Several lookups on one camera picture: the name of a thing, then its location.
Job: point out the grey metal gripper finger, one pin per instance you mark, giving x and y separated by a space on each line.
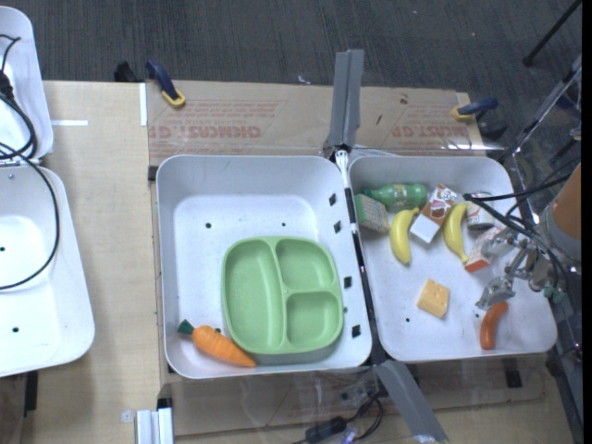
494 293
496 246

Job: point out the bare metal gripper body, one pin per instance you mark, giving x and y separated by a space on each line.
536 266

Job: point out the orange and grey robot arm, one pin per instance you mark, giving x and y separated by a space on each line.
568 211

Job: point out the orange and white carton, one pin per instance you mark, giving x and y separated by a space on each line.
478 255

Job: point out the orange toy sausage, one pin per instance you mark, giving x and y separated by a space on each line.
491 326

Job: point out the small silver can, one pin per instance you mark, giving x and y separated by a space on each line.
480 215

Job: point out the yellow banana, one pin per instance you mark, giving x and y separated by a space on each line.
400 236
455 229

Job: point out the yellow cheese wedge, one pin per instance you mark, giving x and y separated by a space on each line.
434 298

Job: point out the white and brown carton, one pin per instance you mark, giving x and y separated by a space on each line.
432 218

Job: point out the white plastic tray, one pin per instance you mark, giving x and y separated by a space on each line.
32 303
23 90
416 336
203 192

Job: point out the green plastic bottle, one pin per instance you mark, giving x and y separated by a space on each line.
400 195

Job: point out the green and yellow carton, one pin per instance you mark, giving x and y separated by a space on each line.
372 214

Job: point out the thin black and white rod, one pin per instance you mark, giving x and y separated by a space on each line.
357 243

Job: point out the green divided plate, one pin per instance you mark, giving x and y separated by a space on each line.
252 289

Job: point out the brown cardboard board red print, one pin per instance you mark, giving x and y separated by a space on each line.
259 123

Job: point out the orange toy carrot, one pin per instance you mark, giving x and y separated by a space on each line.
219 346

